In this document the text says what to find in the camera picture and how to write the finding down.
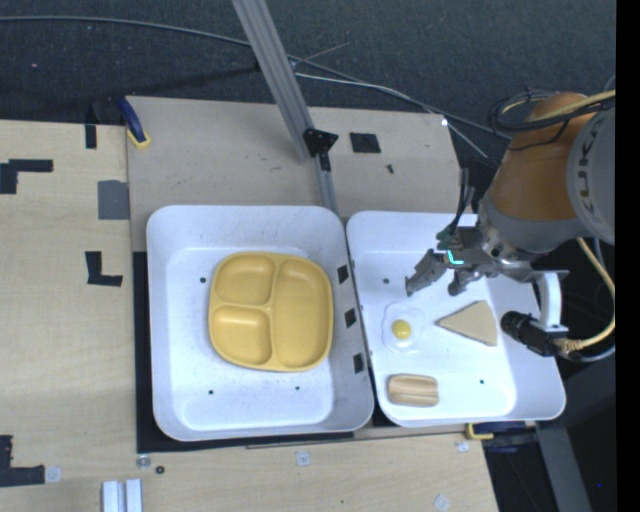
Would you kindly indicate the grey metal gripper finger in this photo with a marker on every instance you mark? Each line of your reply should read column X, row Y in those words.
column 425, row 272
column 462, row 282

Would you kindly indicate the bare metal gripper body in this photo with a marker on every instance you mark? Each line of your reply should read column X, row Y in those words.
column 482, row 252

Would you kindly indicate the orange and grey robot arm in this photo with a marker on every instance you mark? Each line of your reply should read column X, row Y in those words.
column 537, row 170

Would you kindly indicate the triangular beige bread slice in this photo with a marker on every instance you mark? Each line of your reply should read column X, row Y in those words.
column 475, row 322

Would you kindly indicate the white and yellow fried egg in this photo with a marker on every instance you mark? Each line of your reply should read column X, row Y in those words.
column 401, row 328

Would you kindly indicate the white plastic tray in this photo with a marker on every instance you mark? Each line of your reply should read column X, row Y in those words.
column 465, row 380
column 250, row 400

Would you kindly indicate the tan hot dog bun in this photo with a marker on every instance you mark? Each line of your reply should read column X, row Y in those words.
column 413, row 390

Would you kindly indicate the yellow divided plate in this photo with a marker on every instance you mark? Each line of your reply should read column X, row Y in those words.
column 270, row 312

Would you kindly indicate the pale wood board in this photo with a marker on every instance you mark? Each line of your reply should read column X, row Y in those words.
column 225, row 160

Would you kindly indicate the silver metal washer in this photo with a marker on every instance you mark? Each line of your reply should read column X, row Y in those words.
column 143, row 461

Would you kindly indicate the black cylinder on white bracket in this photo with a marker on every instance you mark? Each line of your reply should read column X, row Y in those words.
column 525, row 327

